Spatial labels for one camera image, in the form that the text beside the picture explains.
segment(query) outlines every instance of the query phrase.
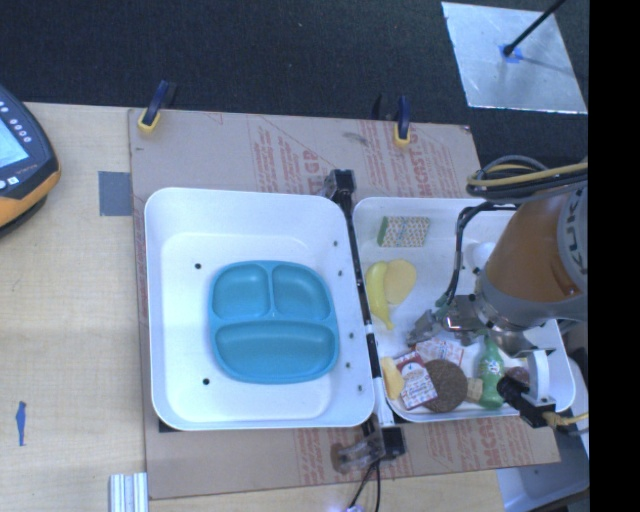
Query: black floor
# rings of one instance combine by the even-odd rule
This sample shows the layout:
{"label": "black floor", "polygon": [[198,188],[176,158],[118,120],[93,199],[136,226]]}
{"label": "black floor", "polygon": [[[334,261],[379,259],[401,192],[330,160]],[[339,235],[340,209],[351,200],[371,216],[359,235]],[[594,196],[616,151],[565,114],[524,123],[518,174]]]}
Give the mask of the black floor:
{"label": "black floor", "polygon": [[[587,105],[589,7],[553,14]],[[588,154],[587,115],[467,105],[440,1],[20,1],[0,24],[0,83],[23,101],[143,107],[165,79],[172,108],[366,119],[379,94],[405,95],[412,121],[469,125],[483,165]]]}

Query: green bottle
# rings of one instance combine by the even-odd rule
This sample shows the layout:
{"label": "green bottle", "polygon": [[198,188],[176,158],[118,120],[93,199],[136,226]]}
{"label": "green bottle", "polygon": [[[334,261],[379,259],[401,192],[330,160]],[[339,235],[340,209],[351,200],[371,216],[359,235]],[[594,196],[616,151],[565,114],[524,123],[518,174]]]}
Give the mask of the green bottle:
{"label": "green bottle", "polygon": [[478,377],[482,379],[482,396],[478,403],[487,409],[498,409],[504,404],[500,396],[498,381],[504,377],[504,361],[498,351],[498,345],[489,336],[484,337],[485,350],[478,363]]}

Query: cardboard sheet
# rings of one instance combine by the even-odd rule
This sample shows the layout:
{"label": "cardboard sheet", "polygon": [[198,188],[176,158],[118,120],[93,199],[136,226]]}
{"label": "cardboard sheet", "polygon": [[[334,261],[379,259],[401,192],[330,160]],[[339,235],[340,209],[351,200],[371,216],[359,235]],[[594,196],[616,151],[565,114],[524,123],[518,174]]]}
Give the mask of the cardboard sheet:
{"label": "cardboard sheet", "polygon": [[[354,171],[356,201],[465,197],[479,167],[468,127],[414,123],[400,149],[389,121],[163,111],[144,133],[140,113],[129,112],[129,139],[150,498],[359,481],[361,471],[339,473],[330,454],[360,440],[360,428],[178,432],[161,424],[150,393],[144,205],[169,186],[316,194],[332,169]],[[401,428],[407,453],[385,463],[382,478],[559,461],[551,429],[518,417]]]}

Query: white tray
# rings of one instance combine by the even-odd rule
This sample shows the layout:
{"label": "white tray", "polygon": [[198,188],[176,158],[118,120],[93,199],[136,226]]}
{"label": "white tray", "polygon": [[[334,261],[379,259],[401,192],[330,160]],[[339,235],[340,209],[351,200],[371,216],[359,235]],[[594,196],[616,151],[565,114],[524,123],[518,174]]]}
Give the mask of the white tray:
{"label": "white tray", "polygon": [[[347,427],[374,404],[366,333],[344,214],[319,196],[165,188],[145,206],[151,389],[180,430]],[[227,376],[209,340],[207,296],[227,264],[281,260],[322,276],[340,353],[324,376],[254,384]]]}
{"label": "white tray", "polygon": [[[373,327],[377,341],[378,356],[397,357],[409,351],[405,343],[406,335],[414,327],[415,321],[427,309],[435,308],[435,301],[449,285],[453,271],[455,253],[455,225],[459,212],[466,206],[477,205],[476,199],[432,199],[432,198],[390,198],[371,197],[360,201],[354,209],[354,227],[358,240],[358,252],[363,273],[376,261],[404,258],[417,269],[416,286],[407,299],[390,308],[391,320],[395,328],[389,331],[385,325],[373,317]],[[495,211],[478,214],[464,231],[464,268],[460,273],[458,294],[472,293],[475,284],[474,267],[482,267],[492,246],[506,226],[512,212]],[[430,219],[424,247],[385,248],[377,244],[377,236],[384,216],[426,216]],[[575,383],[569,361],[562,342],[562,336],[555,321],[544,327],[528,330],[527,338],[541,348],[555,351],[549,356],[549,392],[556,400],[556,410],[567,409],[575,397]],[[450,333],[439,337],[460,345]],[[464,347],[461,368],[467,377],[475,376],[475,368],[483,344],[474,343]],[[525,366],[525,360],[511,359],[501,353],[506,367]],[[505,405],[497,410],[484,409],[470,402],[463,402],[448,413],[435,413],[426,407],[407,410],[400,400],[388,400],[391,408],[400,417],[411,422],[445,421],[489,416],[516,415],[518,412]]]}

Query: brown cylinder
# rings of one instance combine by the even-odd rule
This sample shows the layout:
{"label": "brown cylinder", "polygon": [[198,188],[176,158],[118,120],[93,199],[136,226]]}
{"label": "brown cylinder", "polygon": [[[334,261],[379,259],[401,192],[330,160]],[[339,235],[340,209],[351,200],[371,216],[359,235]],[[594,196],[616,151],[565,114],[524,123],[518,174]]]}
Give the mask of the brown cylinder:
{"label": "brown cylinder", "polygon": [[501,292],[535,302],[559,302],[581,293],[560,258],[558,219],[568,195],[522,204],[486,265]]}

